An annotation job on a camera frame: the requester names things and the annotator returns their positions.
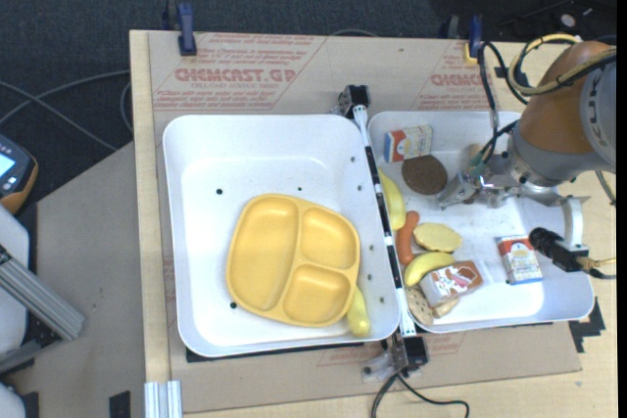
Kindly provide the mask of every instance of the yellow plate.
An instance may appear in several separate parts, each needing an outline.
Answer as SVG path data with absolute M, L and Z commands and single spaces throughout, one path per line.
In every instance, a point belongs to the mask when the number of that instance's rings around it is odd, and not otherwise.
M 341 214 L 267 194 L 242 210 L 226 265 L 228 291 L 263 317 L 327 326 L 347 312 L 360 268 L 360 239 Z

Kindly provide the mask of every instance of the brown round patty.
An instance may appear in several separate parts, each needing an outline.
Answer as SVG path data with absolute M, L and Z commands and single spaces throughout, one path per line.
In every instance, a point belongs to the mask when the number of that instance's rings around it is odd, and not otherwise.
M 442 191 L 449 179 L 447 171 L 433 156 L 415 157 L 403 161 L 403 179 L 421 195 L 435 195 Z

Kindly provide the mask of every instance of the orange sausage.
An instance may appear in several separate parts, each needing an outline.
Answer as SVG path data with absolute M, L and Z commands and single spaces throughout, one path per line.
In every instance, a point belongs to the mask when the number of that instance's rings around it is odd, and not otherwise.
M 408 211 L 405 219 L 405 225 L 399 228 L 396 232 L 396 253 L 399 256 L 399 262 L 403 265 L 409 265 L 413 260 L 411 235 L 419 220 L 420 214 L 418 214 L 417 211 Z

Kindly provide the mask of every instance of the white tray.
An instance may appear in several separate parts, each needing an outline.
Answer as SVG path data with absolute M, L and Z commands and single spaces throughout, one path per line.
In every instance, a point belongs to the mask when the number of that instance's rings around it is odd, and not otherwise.
M 501 126 L 518 117 L 515 113 L 500 113 Z M 385 134 L 421 124 L 433 128 L 431 153 L 444 164 L 449 179 L 462 168 L 468 147 L 473 143 L 483 146 L 491 136 L 490 119 L 483 112 L 386 112 L 374 116 L 368 125 L 377 164 L 397 182 L 408 210 L 417 210 L 421 222 L 446 223 L 458 231 L 463 244 L 455 251 L 455 258 L 481 260 L 488 271 L 486 285 L 462 298 L 448 315 L 436 319 L 433 325 L 421 327 L 434 333 L 447 333 L 573 320 L 588 315 L 594 305 L 588 275 L 563 272 L 539 255 L 543 280 L 512 286 L 506 283 L 505 269 L 497 251 L 495 238 L 528 234 L 537 226 L 564 235 L 561 208 L 547 208 L 524 198 L 509 198 L 499 209 L 490 209 L 479 202 L 440 209 L 436 196 L 421 196 L 407 186 L 401 174 L 402 163 L 385 162 Z M 504 136 L 499 140 L 497 151 L 505 148 Z
M 382 340 L 399 307 L 362 137 L 349 120 L 312 116 L 181 116 L 164 132 L 178 330 L 205 357 Z M 347 217 L 361 240 L 358 286 L 371 322 L 303 328 L 231 307 L 231 235 L 252 198 L 280 193 Z

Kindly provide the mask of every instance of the wooden edge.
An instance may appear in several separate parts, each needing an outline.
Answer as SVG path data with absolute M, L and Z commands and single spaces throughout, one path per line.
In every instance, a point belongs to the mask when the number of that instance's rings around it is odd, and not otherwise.
M 144 364 L 147 382 L 164 383 L 170 379 L 170 364 L 150 78 L 150 51 L 147 32 L 132 30 L 129 37 L 144 326 Z

